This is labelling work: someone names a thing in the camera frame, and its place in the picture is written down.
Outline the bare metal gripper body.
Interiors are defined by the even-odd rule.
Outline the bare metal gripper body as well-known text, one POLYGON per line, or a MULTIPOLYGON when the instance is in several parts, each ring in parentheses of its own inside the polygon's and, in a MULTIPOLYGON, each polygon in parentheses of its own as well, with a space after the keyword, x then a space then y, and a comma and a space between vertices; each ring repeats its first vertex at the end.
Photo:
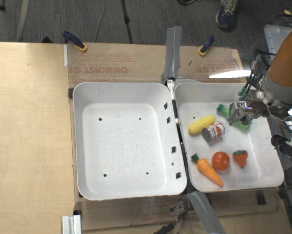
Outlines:
POLYGON ((267 105, 263 102, 262 91, 249 90, 243 102, 243 111, 247 119, 257 119, 269 115, 267 105))

